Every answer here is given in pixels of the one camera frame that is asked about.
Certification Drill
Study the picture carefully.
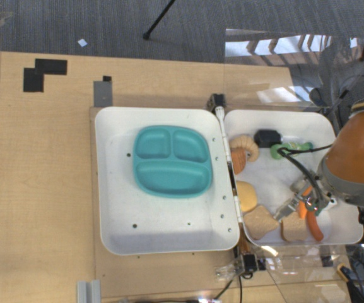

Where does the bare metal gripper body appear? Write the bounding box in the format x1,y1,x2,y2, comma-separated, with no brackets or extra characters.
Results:
290,170,336,209

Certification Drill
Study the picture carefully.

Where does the small orange carrot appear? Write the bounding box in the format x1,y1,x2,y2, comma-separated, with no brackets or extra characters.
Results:
298,199,309,220

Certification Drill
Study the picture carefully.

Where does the brown bread slice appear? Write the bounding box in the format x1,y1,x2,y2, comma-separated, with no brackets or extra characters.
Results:
243,204,280,241
279,211,310,243

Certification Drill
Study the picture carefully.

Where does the white plastic tray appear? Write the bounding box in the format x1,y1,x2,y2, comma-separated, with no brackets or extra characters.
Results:
94,106,241,256
224,109,364,247

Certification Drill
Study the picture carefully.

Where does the orange sausage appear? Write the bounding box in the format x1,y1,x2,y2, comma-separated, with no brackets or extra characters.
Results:
305,211,325,242

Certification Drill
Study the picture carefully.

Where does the yellow round toy food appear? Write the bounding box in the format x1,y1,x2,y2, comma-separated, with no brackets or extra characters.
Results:
235,181,259,213

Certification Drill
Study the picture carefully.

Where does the green plastic bottle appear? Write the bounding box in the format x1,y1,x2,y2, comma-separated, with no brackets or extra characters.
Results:
269,141,314,160

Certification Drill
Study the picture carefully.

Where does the black rectangular box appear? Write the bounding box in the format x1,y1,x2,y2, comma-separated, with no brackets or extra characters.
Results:
253,129,283,148

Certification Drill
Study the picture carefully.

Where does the beige croissant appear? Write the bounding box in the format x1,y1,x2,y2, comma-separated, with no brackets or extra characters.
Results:
229,134,260,163

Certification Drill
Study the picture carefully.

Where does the thin black and white rod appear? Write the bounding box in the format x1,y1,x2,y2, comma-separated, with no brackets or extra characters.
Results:
214,105,244,223

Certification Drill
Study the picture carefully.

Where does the teal divided plate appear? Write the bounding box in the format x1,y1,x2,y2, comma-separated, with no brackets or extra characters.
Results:
132,124,214,199

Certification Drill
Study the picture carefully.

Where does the black block with thin wires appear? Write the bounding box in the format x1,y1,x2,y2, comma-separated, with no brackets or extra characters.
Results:
209,93,226,111
242,253,259,276

